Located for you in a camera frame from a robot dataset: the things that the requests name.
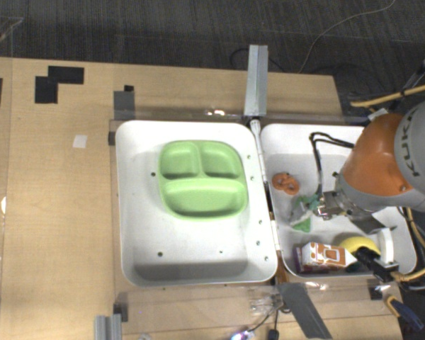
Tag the orange pretzel biscuit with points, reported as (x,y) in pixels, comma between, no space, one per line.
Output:
(281,181)

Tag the white plastic tray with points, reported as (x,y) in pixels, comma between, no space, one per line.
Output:
(198,253)
(290,147)

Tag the yellow toy lemon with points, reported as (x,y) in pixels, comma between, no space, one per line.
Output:
(354,243)

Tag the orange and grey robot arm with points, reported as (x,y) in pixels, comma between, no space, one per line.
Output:
(379,161)

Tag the green divided plate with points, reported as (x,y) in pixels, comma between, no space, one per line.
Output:
(202,193)

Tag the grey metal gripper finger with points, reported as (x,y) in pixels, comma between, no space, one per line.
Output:
(320,212)
(298,215)

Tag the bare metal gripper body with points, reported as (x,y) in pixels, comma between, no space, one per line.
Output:
(334,202)

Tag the white and orange carton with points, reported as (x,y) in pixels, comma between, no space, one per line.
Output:
(322,257)

